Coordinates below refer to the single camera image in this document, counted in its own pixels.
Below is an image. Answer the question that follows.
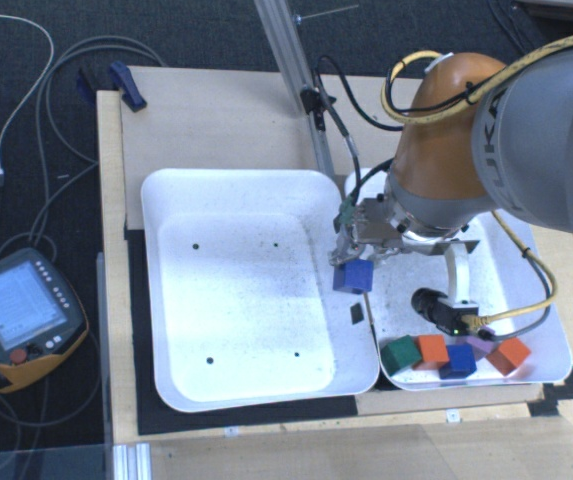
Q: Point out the blue cube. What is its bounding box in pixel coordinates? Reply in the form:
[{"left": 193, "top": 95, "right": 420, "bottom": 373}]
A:
[
  {"left": 332, "top": 258, "right": 375, "bottom": 296},
  {"left": 438, "top": 343, "right": 479, "bottom": 381}
]

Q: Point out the thin black and white rod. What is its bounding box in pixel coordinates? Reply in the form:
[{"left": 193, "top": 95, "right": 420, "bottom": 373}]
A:
[{"left": 362, "top": 291, "right": 377, "bottom": 330}]

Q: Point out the purple cube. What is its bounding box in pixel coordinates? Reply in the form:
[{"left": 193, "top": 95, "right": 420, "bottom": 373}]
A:
[{"left": 458, "top": 325, "right": 500, "bottom": 364}]

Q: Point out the orange cube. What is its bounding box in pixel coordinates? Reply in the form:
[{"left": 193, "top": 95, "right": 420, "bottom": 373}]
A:
[
  {"left": 485, "top": 336, "right": 533, "bottom": 377},
  {"left": 412, "top": 333, "right": 451, "bottom": 372}
]

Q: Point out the green cube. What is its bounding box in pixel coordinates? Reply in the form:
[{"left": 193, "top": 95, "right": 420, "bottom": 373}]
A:
[{"left": 379, "top": 334, "right": 423, "bottom": 377}]

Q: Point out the pale wood board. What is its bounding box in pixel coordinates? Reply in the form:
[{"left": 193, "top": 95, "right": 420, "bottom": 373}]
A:
[{"left": 119, "top": 65, "right": 547, "bottom": 418}]

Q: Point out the white plastic tray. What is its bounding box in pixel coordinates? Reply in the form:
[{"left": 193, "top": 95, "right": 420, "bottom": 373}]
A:
[
  {"left": 343, "top": 167, "right": 573, "bottom": 392},
  {"left": 139, "top": 167, "right": 381, "bottom": 414}
]

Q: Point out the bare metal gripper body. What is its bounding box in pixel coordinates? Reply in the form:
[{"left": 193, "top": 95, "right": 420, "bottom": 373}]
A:
[{"left": 334, "top": 193, "right": 469, "bottom": 255}]

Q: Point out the black cylinder on white bracket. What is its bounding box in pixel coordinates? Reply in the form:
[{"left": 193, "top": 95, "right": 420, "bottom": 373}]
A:
[{"left": 410, "top": 240, "right": 482, "bottom": 338}]

